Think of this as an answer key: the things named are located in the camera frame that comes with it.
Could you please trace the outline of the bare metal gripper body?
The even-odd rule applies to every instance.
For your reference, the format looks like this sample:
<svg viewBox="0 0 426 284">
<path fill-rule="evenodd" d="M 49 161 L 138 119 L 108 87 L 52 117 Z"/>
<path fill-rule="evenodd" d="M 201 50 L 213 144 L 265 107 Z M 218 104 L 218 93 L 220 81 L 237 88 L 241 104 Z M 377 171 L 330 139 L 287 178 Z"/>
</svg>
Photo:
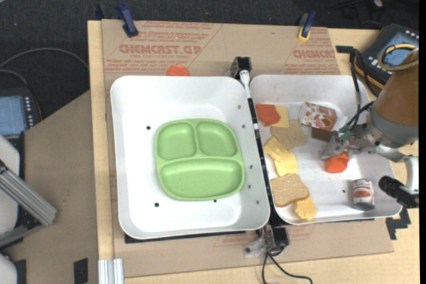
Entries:
<svg viewBox="0 0 426 284">
<path fill-rule="evenodd" d="M 399 151 L 402 144 L 386 137 L 372 124 L 357 125 L 345 143 L 358 145 L 359 153 L 378 154 L 392 162 L 404 162 L 408 159 L 408 155 Z"/>
</svg>

